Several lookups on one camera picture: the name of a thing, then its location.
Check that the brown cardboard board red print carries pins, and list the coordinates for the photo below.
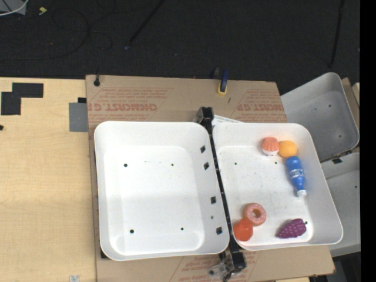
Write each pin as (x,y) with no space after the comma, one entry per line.
(176,98)

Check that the thin black rod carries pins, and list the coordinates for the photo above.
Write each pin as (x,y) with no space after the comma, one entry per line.
(218,172)

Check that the white plastic tray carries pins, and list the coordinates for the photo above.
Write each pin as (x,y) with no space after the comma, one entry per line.
(158,192)
(258,181)

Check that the orange toy shell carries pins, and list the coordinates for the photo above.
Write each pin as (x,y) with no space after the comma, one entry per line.
(269,145)

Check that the pink toy doughnut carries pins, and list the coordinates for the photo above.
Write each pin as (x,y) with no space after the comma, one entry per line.
(249,211)

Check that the orange toy ball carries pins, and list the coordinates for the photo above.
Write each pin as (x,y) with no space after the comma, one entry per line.
(288,149)

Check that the orange-red faceted toy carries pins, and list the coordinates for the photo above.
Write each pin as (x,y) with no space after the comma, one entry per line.
(243,230)

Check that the blue toy bottle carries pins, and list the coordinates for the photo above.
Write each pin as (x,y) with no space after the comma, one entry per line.
(295,172)

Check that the purple toy grapes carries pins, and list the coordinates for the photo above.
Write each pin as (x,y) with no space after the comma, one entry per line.
(292,228)

